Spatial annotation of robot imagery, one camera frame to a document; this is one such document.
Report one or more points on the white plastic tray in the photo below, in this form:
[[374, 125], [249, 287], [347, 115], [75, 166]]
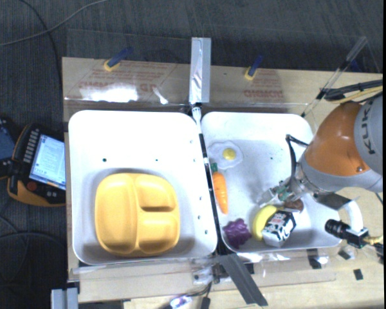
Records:
[[270, 134], [132, 140]]

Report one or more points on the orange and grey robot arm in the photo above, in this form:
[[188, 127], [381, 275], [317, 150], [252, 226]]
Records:
[[337, 140]]

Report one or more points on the white and yellow fried egg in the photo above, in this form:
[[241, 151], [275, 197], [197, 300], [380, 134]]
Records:
[[226, 155]]

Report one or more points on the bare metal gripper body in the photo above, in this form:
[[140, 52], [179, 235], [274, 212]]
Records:
[[295, 197]]

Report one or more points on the brown cardboard board, red print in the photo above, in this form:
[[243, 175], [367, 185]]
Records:
[[276, 85]]

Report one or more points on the purple grapes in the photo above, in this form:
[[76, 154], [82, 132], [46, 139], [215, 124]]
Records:
[[237, 233]]

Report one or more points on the black cylinder on white bracket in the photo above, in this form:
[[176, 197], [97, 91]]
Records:
[[341, 228]]

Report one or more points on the white and black milk carton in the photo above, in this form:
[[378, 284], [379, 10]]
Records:
[[279, 228]]

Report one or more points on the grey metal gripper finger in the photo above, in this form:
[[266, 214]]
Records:
[[269, 195]]

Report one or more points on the yellow banana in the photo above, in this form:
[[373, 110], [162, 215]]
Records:
[[260, 220]]

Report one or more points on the yellow divided plate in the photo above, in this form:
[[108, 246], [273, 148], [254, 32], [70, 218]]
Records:
[[136, 214]]

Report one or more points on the orange carrot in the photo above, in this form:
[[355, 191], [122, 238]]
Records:
[[220, 188]]

